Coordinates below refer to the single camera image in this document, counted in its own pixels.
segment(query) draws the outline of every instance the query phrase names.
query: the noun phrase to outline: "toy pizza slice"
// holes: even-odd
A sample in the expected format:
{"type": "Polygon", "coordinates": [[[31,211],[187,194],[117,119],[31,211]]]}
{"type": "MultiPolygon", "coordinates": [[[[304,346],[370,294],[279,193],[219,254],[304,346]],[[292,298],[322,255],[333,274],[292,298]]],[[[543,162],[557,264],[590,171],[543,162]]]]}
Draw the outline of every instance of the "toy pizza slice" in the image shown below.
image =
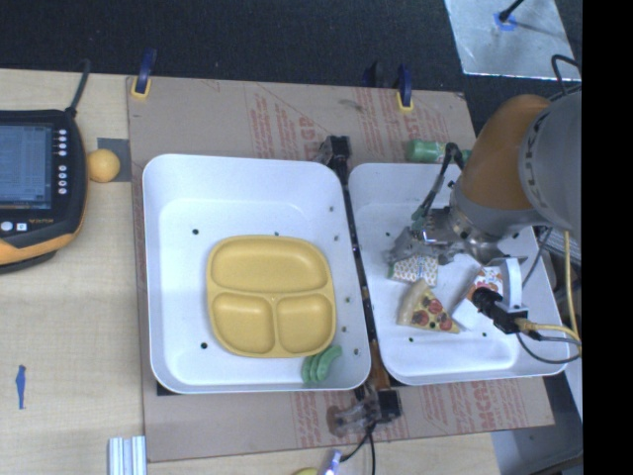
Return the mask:
{"type": "Polygon", "coordinates": [[[398,324],[438,333],[460,331],[424,279],[408,289],[398,310],[398,324]]]}

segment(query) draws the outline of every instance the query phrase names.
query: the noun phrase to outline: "cardboard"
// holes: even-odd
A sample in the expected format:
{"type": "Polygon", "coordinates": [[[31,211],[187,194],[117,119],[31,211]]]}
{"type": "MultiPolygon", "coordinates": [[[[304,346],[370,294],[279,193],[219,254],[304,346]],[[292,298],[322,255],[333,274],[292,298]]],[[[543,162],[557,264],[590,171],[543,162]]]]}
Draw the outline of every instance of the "cardboard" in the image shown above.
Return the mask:
{"type": "MultiPolygon", "coordinates": [[[[411,139],[469,149],[475,135],[457,93],[413,91],[413,110],[396,90],[152,79],[146,99],[128,111],[136,238],[143,412],[150,462],[355,444],[337,437],[327,412],[356,403],[354,393],[295,392],[174,395],[149,364],[141,175],[167,153],[309,160],[328,136],[349,136],[350,166],[403,162],[411,139]]],[[[376,441],[549,426],[553,414],[542,378],[399,387],[403,415],[376,429],[376,441]]]]}

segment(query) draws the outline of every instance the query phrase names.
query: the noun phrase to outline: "orange ball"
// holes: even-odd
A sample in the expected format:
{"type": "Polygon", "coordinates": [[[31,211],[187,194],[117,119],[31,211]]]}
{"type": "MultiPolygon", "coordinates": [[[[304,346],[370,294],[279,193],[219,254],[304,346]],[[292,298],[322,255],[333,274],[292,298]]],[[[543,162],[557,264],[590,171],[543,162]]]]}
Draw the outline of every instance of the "orange ball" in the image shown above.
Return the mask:
{"type": "Polygon", "coordinates": [[[113,151],[101,148],[88,154],[88,173],[93,181],[108,183],[120,170],[121,162],[113,151]]]}

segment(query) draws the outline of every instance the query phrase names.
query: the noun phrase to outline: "yellow plate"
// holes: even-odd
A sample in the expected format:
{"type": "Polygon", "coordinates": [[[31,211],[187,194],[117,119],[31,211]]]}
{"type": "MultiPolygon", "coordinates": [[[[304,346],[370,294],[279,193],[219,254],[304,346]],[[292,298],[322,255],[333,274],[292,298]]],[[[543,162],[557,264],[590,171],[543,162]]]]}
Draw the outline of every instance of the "yellow plate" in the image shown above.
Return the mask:
{"type": "Polygon", "coordinates": [[[304,357],[334,338],[329,264],[304,239],[223,239],[207,261],[207,300],[216,338],[238,355],[304,357]]]}

